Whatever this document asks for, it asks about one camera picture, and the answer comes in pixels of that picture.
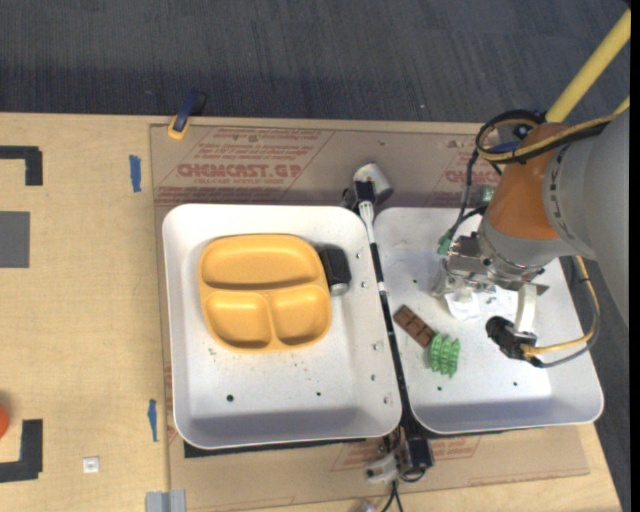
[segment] gray carpet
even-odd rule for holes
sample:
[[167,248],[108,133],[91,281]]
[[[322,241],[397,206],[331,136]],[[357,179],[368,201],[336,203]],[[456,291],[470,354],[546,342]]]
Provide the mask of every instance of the gray carpet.
[[[615,0],[0,0],[0,110],[485,121],[546,110],[622,14]],[[629,94],[630,49],[569,118]],[[601,276],[598,432],[631,508],[629,331]],[[589,322],[579,289],[578,309]]]

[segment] white tray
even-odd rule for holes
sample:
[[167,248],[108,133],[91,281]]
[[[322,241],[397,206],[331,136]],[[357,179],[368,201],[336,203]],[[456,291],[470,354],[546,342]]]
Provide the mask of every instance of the white tray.
[[[427,293],[441,259],[436,254],[438,239],[457,214],[452,209],[391,208],[375,222],[392,314],[406,304],[433,329],[461,343],[458,371],[449,378],[428,369],[424,350],[396,326],[414,415],[441,434],[594,421],[602,412],[603,397],[588,353],[543,370],[508,359],[487,337],[485,324],[491,316],[514,320],[515,294],[500,290],[490,304],[490,296],[484,295],[482,318],[462,322],[451,316],[444,299]],[[459,234],[476,227],[477,221],[470,220]],[[539,344],[582,336],[559,261],[549,264],[536,282],[550,285],[538,300],[534,321]]]
[[[183,205],[169,212],[162,233],[174,417],[187,442],[215,449],[368,438],[398,425],[398,386],[357,216],[337,207]],[[345,250],[353,280],[346,295],[331,300],[325,339],[254,355],[211,338],[196,282],[200,252],[215,238],[250,233],[287,233]]]

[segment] gray square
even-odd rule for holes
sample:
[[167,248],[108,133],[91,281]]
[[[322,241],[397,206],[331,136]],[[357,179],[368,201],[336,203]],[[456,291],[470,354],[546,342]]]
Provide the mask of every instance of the gray square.
[[0,212],[0,268],[29,268],[29,212]]

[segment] yellow pole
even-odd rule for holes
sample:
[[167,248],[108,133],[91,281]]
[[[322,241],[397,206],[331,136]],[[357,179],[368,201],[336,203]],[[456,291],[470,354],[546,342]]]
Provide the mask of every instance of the yellow pole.
[[618,108],[615,109],[613,111],[613,113],[614,114],[619,114],[620,112],[624,112],[625,110],[627,110],[629,108],[629,105],[631,105],[631,96],[627,96],[627,98],[622,103],[620,103]]
[[549,109],[548,121],[562,122],[566,119],[630,37],[631,9],[627,9]]

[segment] yellow compartment tray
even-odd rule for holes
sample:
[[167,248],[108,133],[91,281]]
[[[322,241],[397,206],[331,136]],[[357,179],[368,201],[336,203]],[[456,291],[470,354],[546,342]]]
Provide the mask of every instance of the yellow compartment tray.
[[331,300],[320,257],[292,235],[239,235],[205,247],[200,304],[211,336],[236,352],[293,350],[320,341]]

